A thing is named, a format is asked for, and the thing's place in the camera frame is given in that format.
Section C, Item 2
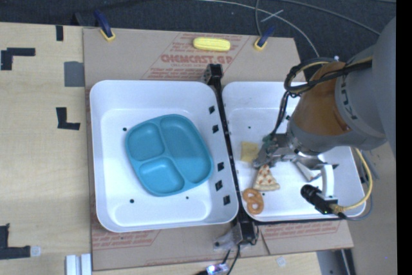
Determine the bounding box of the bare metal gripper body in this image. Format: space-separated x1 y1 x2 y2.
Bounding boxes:
261 133 320 166

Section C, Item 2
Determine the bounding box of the pizza slice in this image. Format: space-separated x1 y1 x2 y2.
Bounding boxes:
252 164 281 192

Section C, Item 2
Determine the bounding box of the white plastic tray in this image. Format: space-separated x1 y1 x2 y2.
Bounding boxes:
221 81 368 223
89 79 239 233

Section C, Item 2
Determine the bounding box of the brown pretzel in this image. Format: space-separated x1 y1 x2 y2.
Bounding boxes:
241 188 265 214

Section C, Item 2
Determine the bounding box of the thin black rod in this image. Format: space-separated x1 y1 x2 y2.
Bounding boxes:
212 77 251 229

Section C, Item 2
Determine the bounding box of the blue divided plate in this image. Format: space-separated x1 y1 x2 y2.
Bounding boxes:
124 113 214 197

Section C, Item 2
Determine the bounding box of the yellow corn cob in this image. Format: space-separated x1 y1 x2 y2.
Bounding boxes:
192 37 231 52

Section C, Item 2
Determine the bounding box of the brown cardboard board, red print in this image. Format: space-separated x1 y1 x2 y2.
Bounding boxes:
82 27 355 271

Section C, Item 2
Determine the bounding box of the black cylinder on white bracket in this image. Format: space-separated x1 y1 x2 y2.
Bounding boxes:
300 163 339 215

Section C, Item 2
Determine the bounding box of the black block with thin wires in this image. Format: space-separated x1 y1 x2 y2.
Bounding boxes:
238 220 259 245
204 63 224 85

